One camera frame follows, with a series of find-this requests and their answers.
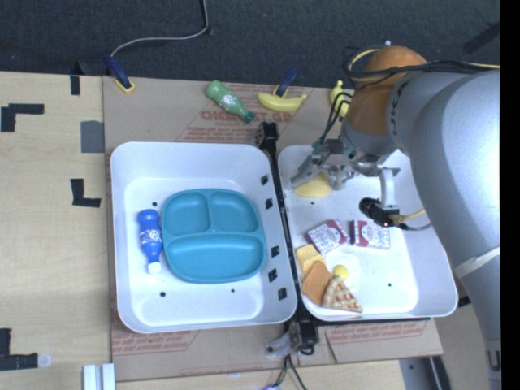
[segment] cardboard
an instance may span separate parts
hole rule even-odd
[[[257,100],[274,85],[224,83],[255,113],[246,124],[223,111],[204,90],[209,82],[132,78],[126,94],[113,78],[103,77],[106,189],[110,260],[112,362],[117,380],[157,379],[237,371],[278,369],[282,360],[266,356],[266,344],[279,338],[284,325],[234,327],[204,331],[138,334],[119,320],[115,302],[114,245],[111,224],[110,155],[127,141],[199,141],[251,143],[262,121],[276,122],[281,151],[314,142],[330,111],[329,89],[291,87],[291,96],[307,99],[298,111],[274,112]],[[332,129],[337,134],[339,124]],[[442,354],[432,319],[322,326],[312,355],[297,355],[298,366],[330,365]]]

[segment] blue bottle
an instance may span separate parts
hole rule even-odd
[[[137,215],[141,249],[148,257],[148,272],[153,275],[163,271],[159,255],[163,250],[163,234],[156,210],[143,210]]]

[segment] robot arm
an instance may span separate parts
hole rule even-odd
[[[424,210],[474,306],[490,388],[500,389],[500,70],[432,68],[400,46],[370,52],[338,139],[318,139],[292,185],[318,168],[335,176],[334,189],[355,175],[379,176],[385,193],[392,178],[381,165],[396,149],[407,155]],[[385,75],[392,69],[399,73]],[[397,205],[369,199],[361,211],[392,224]]]

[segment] yellow ball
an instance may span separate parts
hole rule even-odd
[[[334,267],[332,274],[334,276],[341,276],[342,280],[347,280],[347,277],[349,277],[349,269],[338,264],[336,267]]]

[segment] white bottle cap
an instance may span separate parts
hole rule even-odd
[[[148,265],[148,272],[151,275],[155,275],[156,273],[160,273],[163,271],[163,266],[161,266],[160,262],[152,262]]]

